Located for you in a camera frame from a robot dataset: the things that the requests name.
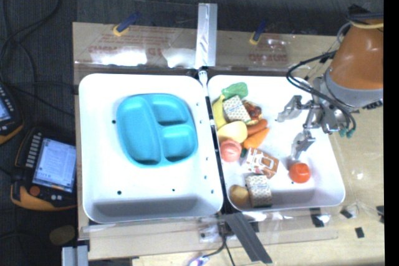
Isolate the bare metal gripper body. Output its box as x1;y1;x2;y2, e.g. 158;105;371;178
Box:
303;75;350;135

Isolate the white plastic tray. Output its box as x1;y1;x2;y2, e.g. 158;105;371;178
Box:
206;74;347;213
78;72;224;225

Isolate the orange toy tomato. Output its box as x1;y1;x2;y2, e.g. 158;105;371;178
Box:
288;161;312;184

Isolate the toy pizza slice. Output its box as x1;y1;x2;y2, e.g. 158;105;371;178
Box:
243;100;264;123

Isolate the orange-red toy sausage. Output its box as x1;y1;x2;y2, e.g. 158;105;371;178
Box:
246;118;269;136

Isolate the white and orange carton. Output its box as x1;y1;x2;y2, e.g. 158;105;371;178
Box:
242;147;280;179

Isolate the orange carrot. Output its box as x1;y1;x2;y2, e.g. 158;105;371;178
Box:
239;126;271;159

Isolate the white patterned carton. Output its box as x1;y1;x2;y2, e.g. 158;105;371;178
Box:
221;95;252;124

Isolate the green toy lettuce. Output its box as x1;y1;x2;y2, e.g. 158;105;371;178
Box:
221;82;249;101

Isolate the brown cardboard board red print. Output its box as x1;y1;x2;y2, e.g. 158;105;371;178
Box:
72;21;385;260

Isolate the yellow toy fruit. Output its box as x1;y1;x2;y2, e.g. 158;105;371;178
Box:
216;120;249;145

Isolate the brown patterned carton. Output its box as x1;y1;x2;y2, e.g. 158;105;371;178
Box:
244;174;273;208

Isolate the pink toy peach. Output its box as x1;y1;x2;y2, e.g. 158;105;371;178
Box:
219;138;243;163

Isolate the yellow banana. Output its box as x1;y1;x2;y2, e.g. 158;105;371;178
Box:
211;93;229;130

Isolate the brown toy potato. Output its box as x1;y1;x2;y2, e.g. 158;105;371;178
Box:
229;184;251;206

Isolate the blue divided plate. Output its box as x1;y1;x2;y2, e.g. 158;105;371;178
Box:
115;93;199;169

